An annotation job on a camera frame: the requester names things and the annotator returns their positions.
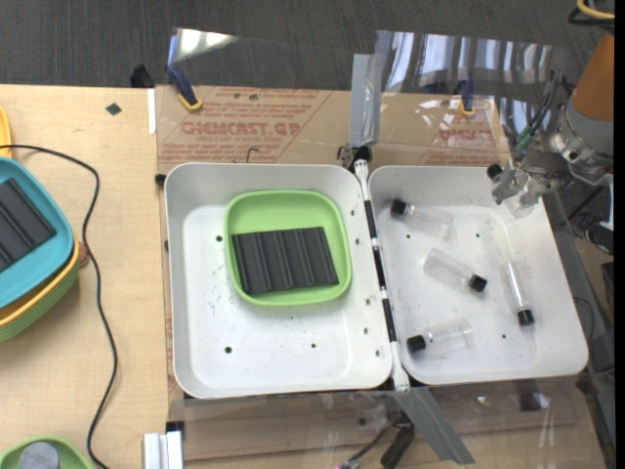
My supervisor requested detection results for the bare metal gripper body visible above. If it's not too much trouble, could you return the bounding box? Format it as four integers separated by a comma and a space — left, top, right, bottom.
510, 137, 615, 188

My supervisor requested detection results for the clear bottle with black cap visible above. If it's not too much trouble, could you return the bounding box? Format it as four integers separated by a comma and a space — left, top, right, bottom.
390, 197, 455, 241
405, 317, 475, 355
486, 163, 539, 220
501, 260, 536, 327
423, 247, 489, 294

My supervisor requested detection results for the white plastic tray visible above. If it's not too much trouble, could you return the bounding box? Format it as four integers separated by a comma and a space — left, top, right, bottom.
163, 161, 395, 401
366, 164, 590, 387

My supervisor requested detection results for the brown cardboard board, red print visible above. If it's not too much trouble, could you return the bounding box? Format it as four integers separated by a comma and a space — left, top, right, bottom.
154, 84, 590, 462

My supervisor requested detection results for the green plate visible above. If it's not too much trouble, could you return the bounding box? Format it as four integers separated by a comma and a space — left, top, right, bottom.
223, 189, 354, 308
0, 261, 81, 344
0, 434, 95, 469

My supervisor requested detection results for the black ribbed block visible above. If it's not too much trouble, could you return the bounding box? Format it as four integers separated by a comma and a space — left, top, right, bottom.
0, 177, 58, 274
229, 226, 341, 296

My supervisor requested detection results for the orange plate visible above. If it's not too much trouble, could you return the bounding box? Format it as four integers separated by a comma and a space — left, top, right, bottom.
0, 239, 81, 330

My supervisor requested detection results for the blue plate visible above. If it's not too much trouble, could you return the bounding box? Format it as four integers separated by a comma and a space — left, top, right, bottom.
0, 156, 76, 310

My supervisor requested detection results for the yellow plate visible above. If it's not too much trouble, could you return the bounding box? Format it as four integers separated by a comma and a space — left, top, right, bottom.
0, 105, 13, 159

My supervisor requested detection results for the grey cylinder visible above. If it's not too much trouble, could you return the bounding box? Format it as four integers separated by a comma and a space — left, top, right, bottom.
18, 441, 62, 469

